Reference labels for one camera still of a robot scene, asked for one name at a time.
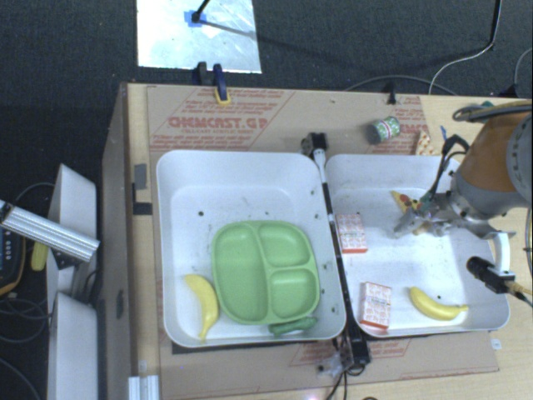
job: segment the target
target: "green plate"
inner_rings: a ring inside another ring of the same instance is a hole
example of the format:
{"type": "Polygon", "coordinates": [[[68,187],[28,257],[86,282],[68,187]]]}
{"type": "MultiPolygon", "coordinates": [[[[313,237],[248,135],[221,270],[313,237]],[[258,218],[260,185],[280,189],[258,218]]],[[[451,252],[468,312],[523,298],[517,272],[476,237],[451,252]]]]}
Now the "green plate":
{"type": "Polygon", "coordinates": [[[221,308],[236,322],[286,323],[305,317],[318,304],[311,244],[288,222],[228,224],[213,238],[211,259],[221,308]]]}

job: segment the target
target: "robotic arm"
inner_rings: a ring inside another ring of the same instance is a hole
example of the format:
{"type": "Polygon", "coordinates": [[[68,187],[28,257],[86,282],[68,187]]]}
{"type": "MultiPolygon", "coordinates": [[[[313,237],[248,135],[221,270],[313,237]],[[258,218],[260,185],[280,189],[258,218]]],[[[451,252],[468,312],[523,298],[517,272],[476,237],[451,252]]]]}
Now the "robotic arm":
{"type": "Polygon", "coordinates": [[[466,228],[479,238],[493,240],[496,265],[479,257],[468,262],[468,269],[497,293],[508,292],[514,280],[509,271],[509,236],[489,220],[505,215],[512,208],[531,208],[531,101],[499,107],[468,107],[454,114],[457,121],[484,123],[471,144],[456,135],[446,139],[436,180],[421,198],[418,210],[410,208],[395,227],[400,237],[423,223],[437,236],[453,227],[466,228]],[[450,153],[455,145],[463,152],[450,153]],[[452,176],[451,188],[436,192],[450,158],[465,154],[452,176]]]}

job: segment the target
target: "yellow banana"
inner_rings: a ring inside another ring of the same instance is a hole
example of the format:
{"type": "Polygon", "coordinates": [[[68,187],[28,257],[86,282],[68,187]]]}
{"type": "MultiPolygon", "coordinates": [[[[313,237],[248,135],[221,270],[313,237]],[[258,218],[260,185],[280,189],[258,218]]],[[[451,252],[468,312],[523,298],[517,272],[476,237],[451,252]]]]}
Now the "yellow banana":
{"type": "Polygon", "coordinates": [[[218,319],[217,294],[213,286],[202,276],[187,274],[185,281],[202,305],[202,331],[198,337],[203,341],[206,339],[207,331],[218,319]]]}
{"type": "Polygon", "coordinates": [[[468,306],[466,305],[442,305],[428,297],[418,287],[412,287],[409,294],[416,309],[435,320],[453,320],[461,311],[468,310],[468,306]]]}

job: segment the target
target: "white plastic tub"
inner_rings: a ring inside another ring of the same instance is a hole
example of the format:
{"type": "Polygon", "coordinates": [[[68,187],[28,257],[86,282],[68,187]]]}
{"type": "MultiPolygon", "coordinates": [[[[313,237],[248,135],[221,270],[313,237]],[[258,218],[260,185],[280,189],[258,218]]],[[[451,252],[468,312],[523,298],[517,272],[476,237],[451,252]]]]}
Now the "white plastic tub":
{"type": "MultiPolygon", "coordinates": [[[[439,157],[337,155],[326,165],[335,213],[357,213],[365,228],[368,252],[343,256],[353,312],[359,318],[361,284],[392,288],[388,330],[363,326],[379,338],[501,328],[509,319],[505,295],[490,291],[466,269],[479,256],[493,261],[490,245],[465,229],[445,237],[429,233],[394,238],[402,213],[391,190],[420,198],[436,176],[439,157]],[[466,304],[449,322],[426,317],[411,304],[409,288],[416,286],[444,304],[466,304]]],[[[450,169],[458,163],[451,161],[450,169]]],[[[450,187],[443,175],[439,192],[450,187]]]]}
{"type": "Polygon", "coordinates": [[[184,347],[331,339],[346,310],[336,266],[320,174],[295,153],[172,151],[157,164],[162,242],[163,319],[168,336],[184,347]],[[266,325],[232,321],[221,312],[201,342],[201,307],[183,276],[210,282],[211,247],[218,229],[240,221],[279,220],[299,227],[316,257],[320,300],[315,327],[273,337],[266,325]]]}

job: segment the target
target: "green can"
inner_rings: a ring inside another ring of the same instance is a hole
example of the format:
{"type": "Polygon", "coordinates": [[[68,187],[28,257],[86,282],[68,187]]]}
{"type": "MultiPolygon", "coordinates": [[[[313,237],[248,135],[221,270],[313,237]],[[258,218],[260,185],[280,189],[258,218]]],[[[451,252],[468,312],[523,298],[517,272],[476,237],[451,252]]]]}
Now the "green can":
{"type": "Polygon", "coordinates": [[[366,140],[372,145],[397,137],[399,134],[400,122],[393,116],[378,120],[366,127],[366,140]]]}

